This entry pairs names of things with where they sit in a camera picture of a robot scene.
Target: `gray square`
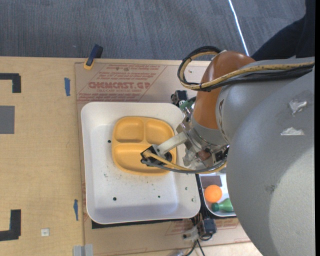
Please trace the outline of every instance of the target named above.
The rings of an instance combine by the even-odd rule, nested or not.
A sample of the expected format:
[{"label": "gray square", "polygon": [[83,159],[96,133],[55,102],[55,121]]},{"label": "gray square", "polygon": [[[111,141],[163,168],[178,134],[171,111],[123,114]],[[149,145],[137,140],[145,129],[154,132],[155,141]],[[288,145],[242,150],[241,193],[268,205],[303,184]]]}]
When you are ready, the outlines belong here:
[{"label": "gray square", "polygon": [[15,106],[0,106],[0,134],[15,133]]}]

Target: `black and orange clamp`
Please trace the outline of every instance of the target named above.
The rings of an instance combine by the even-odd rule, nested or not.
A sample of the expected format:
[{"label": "black and orange clamp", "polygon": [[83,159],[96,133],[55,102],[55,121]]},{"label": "black and orange clamp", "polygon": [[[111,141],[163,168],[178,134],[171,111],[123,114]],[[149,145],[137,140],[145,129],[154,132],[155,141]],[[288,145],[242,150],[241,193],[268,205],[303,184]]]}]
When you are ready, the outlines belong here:
[{"label": "black and orange clamp", "polygon": [[91,70],[92,67],[94,66],[95,59],[101,58],[103,50],[104,50],[103,47],[101,47],[98,44],[95,44],[89,57],[85,60],[83,67],[86,70]]}]

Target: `table surface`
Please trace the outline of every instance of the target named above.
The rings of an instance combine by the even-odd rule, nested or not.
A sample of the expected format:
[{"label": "table surface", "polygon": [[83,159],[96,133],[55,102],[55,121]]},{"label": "table surface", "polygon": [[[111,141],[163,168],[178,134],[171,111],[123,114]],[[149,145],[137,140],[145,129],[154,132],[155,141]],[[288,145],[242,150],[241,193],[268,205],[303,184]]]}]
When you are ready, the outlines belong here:
[{"label": "table surface", "polygon": [[[21,93],[12,92],[12,81],[0,80],[0,106],[14,106],[14,134],[0,134],[0,232],[10,230],[11,210],[21,210],[21,235],[0,241],[2,255],[67,256],[72,255],[73,246],[85,244],[75,84],[75,63],[83,61],[0,57],[0,73],[21,76]],[[70,80],[70,96],[65,78]],[[49,229],[49,236],[42,236],[42,229]],[[224,255],[261,255],[250,242],[205,250],[215,255],[211,253],[218,248],[225,250]]]}]

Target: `black tape corner marker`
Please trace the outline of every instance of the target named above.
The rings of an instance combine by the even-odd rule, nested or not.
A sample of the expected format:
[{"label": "black tape corner marker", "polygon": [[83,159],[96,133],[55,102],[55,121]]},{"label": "black tape corner marker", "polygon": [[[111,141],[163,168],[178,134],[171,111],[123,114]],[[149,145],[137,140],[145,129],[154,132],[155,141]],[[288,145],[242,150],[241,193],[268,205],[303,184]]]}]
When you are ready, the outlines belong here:
[{"label": "black tape corner marker", "polygon": [[0,241],[17,240],[21,236],[21,210],[11,210],[9,230],[0,231]]},{"label": "black tape corner marker", "polygon": [[0,73],[0,80],[12,80],[12,93],[21,93],[21,76],[18,73]]}]

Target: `white wire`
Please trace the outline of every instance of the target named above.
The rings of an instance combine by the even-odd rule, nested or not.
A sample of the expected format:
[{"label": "white wire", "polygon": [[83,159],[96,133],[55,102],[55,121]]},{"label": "white wire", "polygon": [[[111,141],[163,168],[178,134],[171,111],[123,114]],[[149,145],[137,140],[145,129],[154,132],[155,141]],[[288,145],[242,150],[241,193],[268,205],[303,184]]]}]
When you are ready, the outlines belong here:
[{"label": "white wire", "polygon": [[244,37],[243,37],[243,35],[242,35],[242,32],[241,32],[241,28],[240,28],[240,25],[239,25],[239,22],[238,22],[238,17],[237,17],[236,11],[235,11],[235,9],[234,9],[234,6],[233,6],[231,0],[228,0],[228,1],[229,1],[229,5],[230,5],[230,7],[231,7],[231,10],[232,10],[232,12],[233,12],[233,16],[234,16],[234,19],[235,19],[235,23],[236,23],[236,26],[237,26],[237,28],[238,28],[238,31],[239,31],[239,34],[240,34],[240,37],[241,37],[241,41],[242,41],[242,44],[243,44],[245,53],[246,53],[247,56],[250,56],[250,55],[249,55],[249,52],[248,52],[248,49],[247,49],[247,46],[246,46],[245,39],[244,39]]}]

